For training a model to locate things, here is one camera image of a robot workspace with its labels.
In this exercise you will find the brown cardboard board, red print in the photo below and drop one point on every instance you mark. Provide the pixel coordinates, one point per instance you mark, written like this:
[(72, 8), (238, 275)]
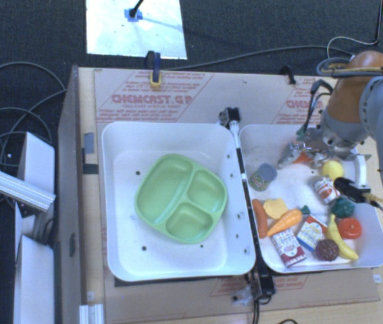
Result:
[(191, 96)]

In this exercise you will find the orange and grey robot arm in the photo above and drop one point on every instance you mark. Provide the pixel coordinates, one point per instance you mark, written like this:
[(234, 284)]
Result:
[(380, 106)]

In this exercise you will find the blue and white carton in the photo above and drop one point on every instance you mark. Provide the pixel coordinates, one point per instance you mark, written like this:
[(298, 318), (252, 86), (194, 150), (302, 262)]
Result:
[(311, 233)]

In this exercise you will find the thin black and white rod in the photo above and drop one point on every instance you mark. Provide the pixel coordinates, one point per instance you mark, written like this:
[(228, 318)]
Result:
[(242, 167)]

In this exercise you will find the orange sausage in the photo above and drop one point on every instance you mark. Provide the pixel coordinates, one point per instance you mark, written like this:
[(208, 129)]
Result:
[(260, 218)]

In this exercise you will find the orange carrot with green top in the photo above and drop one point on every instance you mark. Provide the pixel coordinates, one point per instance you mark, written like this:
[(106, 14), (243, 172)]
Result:
[(285, 221)]

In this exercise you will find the green broccoli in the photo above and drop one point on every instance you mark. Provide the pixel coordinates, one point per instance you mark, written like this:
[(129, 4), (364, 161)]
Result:
[(343, 208)]

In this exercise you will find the red and white can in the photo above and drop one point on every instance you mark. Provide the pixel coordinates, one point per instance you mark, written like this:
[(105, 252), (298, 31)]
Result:
[(326, 191)]

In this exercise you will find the brown doughnut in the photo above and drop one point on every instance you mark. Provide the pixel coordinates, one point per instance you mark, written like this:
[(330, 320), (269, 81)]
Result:
[(327, 250)]

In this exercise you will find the yellow ball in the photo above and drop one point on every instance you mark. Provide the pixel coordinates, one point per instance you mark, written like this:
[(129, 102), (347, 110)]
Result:
[(332, 170)]

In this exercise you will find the white plastic tray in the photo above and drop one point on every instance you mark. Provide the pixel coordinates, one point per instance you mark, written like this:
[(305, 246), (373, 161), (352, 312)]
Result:
[(127, 241), (370, 251)]

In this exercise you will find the black cylinder on white bracket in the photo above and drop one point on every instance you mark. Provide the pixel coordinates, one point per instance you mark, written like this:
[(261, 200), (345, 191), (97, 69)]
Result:
[(348, 187)]

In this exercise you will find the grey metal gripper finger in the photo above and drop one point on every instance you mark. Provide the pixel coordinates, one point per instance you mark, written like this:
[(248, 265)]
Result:
[(287, 155), (319, 160)]

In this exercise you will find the green divided plate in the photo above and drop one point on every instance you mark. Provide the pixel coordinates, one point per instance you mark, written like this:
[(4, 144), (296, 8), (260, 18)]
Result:
[(157, 194)]

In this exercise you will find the red and white carton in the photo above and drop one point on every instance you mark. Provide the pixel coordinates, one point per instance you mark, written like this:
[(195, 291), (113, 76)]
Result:
[(288, 247)]

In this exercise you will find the red tomato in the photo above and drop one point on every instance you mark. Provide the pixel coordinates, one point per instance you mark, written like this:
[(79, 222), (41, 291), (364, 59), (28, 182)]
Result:
[(350, 228)]

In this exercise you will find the yellow banana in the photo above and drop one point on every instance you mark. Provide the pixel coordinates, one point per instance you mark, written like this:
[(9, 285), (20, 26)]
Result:
[(338, 241)]

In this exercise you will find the yellow biscuit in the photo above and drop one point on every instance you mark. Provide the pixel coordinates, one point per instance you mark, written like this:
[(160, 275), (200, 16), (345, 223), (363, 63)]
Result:
[(275, 208)]

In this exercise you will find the small orange toy food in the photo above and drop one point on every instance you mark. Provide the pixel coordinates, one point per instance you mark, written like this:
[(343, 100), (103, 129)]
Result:
[(303, 158)]

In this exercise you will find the small can with grey lid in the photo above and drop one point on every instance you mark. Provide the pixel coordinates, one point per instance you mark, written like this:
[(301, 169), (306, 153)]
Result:
[(262, 178)]

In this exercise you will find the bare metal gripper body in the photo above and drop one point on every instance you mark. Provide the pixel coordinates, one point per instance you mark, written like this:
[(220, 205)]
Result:
[(316, 139)]

